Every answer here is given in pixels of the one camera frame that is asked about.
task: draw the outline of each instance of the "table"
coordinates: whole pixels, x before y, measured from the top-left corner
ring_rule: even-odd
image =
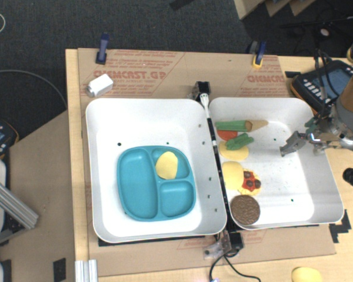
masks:
[[[314,68],[311,58],[280,56],[282,71],[310,71]],[[68,91],[69,140],[71,150],[71,182],[74,214],[75,259],[89,260],[88,232],[86,220],[86,201],[84,185],[84,160],[81,138],[81,108],[79,94],[78,51],[66,50],[66,81]],[[291,281],[291,271],[299,266],[318,269],[324,281],[353,282],[353,186],[342,179],[342,172],[353,167],[353,152],[349,150],[328,149],[327,156],[332,172],[337,181],[339,192],[348,211],[351,223],[349,233],[339,235],[335,245],[336,254],[321,257],[296,258],[236,265],[244,273],[261,278],[262,282]],[[143,274],[129,274],[101,277],[102,282],[130,281],[208,281],[209,267],[191,268],[172,271],[159,271]],[[228,266],[217,266],[214,277],[221,281],[238,281],[238,275]]]

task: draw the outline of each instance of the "blue clamp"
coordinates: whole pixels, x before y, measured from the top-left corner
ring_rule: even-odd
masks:
[[[265,53],[265,42],[260,42],[256,55],[254,56],[254,60],[252,61],[252,66],[254,68],[261,68],[262,64],[263,64],[263,56]]]
[[[100,65],[106,64],[106,57],[107,57],[106,49],[108,45],[108,40],[109,40],[108,33],[103,32],[101,35],[101,41],[99,43],[99,51],[97,52],[96,59],[95,59],[95,62]]]

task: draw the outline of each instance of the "toy food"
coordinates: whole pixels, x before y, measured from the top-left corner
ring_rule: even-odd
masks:
[[[224,176],[225,187],[227,189],[238,190],[243,184],[243,168],[238,162],[223,162],[222,175]]]
[[[238,136],[238,132],[236,130],[217,130],[217,135],[222,140],[230,140]]]
[[[297,267],[292,271],[292,282],[322,282],[320,272],[311,267]]]
[[[239,186],[238,191],[241,194],[247,194],[254,196],[260,192],[261,182],[259,177],[250,170],[243,171],[244,179],[242,184]]]
[[[247,146],[243,146],[237,150],[228,150],[226,147],[226,141],[221,141],[219,143],[218,151],[223,157],[231,161],[243,161],[249,154]]]
[[[249,195],[235,196],[230,202],[233,218],[241,224],[254,224],[260,217],[259,203]]]
[[[249,137],[247,133],[243,133],[233,139],[228,140],[226,142],[226,148],[228,150],[237,150],[252,142],[254,142],[254,138]]]
[[[251,123],[246,120],[232,120],[216,122],[218,130],[236,130],[237,132],[247,132],[251,130]]]
[[[157,175],[165,180],[172,180],[177,176],[178,158],[172,152],[165,152],[155,164]]]

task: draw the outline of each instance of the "dark carpet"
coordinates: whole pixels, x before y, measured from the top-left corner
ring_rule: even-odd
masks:
[[[109,49],[245,53],[266,41],[267,54],[312,56],[319,46],[345,57],[353,43],[353,0],[317,0],[294,16],[287,5],[272,18],[264,4],[239,20],[233,0],[0,0],[6,26],[0,33],[0,71],[27,71],[46,79],[66,99],[65,49],[97,48],[102,32]],[[336,21],[329,38],[316,25]],[[25,137],[65,110],[57,91],[22,72],[0,73],[0,118]]]

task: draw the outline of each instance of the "black clip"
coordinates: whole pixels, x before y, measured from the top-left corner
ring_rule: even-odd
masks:
[[[206,93],[209,95],[211,93],[211,87],[209,82],[196,82],[192,89],[192,98],[197,102],[200,102],[200,94]]]
[[[101,35],[101,41],[99,43],[99,51],[97,52],[96,59],[95,59],[95,62],[100,65],[106,64],[106,57],[107,57],[106,49],[108,45],[108,40],[109,40],[108,33],[103,32]]]
[[[247,54],[253,54],[252,67],[259,69],[263,64],[263,56],[265,53],[266,42],[252,41],[251,44],[246,48]]]

